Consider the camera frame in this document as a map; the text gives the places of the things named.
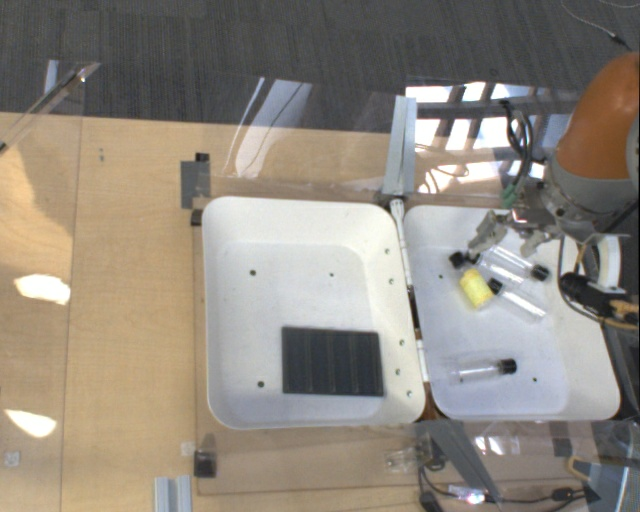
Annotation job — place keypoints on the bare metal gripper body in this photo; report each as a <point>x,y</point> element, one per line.
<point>547,217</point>

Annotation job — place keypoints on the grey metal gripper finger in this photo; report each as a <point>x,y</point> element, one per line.
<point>535,242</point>
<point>487,230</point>

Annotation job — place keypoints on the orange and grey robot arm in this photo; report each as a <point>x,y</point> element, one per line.
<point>605,125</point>

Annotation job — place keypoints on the clear bottle with black cap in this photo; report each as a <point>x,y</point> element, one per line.
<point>480,371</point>
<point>457,259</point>
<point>522,304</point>
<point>510,262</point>

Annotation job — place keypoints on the yellow cylinder bottle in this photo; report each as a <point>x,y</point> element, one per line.
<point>476,290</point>

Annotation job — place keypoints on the white plastic tray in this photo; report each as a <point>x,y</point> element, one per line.
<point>300,260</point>
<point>500,395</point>

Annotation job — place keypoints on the black ribbed rectangular pad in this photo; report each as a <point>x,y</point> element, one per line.
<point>332,361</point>

